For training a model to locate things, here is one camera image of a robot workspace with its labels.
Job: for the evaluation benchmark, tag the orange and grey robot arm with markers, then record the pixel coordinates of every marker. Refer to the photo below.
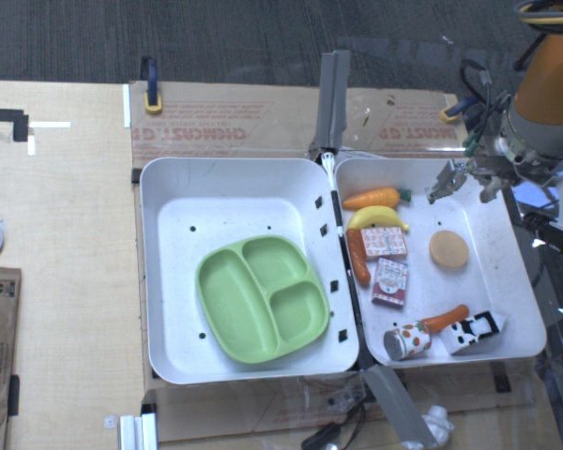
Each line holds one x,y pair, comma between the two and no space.
544,92

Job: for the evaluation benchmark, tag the red and white carton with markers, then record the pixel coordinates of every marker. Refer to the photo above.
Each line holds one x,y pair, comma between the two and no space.
390,283

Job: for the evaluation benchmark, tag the orange sausage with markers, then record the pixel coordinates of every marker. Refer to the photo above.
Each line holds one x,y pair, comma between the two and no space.
359,258
445,319

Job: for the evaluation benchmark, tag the pink and white carton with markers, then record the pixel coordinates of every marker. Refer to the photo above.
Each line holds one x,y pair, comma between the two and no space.
384,243

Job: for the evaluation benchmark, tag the green divided plate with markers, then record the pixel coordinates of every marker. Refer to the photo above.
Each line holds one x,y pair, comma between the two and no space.
258,298

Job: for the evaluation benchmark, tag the orange carrot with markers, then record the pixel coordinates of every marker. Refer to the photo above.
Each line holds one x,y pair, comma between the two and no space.
373,198

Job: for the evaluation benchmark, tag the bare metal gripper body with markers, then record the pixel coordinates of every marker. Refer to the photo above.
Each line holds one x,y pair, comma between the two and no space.
502,166

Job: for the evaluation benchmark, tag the yellow banana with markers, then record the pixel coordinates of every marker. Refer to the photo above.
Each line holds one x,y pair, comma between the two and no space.
373,216

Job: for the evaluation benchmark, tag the tan round biscuit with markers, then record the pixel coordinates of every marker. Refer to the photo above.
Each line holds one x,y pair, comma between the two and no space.
448,249

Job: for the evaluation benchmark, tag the white plastic tray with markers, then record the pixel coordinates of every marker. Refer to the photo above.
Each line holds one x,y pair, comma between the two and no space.
492,298
183,185

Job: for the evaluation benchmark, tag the brown cardboard board red print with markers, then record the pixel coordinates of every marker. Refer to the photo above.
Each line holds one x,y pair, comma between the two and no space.
244,129

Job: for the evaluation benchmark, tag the white can with orange print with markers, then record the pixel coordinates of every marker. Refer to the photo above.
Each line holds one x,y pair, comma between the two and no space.
408,341

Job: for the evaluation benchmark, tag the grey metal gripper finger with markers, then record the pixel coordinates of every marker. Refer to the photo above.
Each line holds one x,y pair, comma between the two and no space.
448,181
491,189

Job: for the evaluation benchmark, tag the white crumpled paper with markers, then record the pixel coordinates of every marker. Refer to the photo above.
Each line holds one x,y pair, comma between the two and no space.
437,422

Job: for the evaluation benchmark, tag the black and white carton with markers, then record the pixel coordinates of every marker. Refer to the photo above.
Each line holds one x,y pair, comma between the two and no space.
471,333

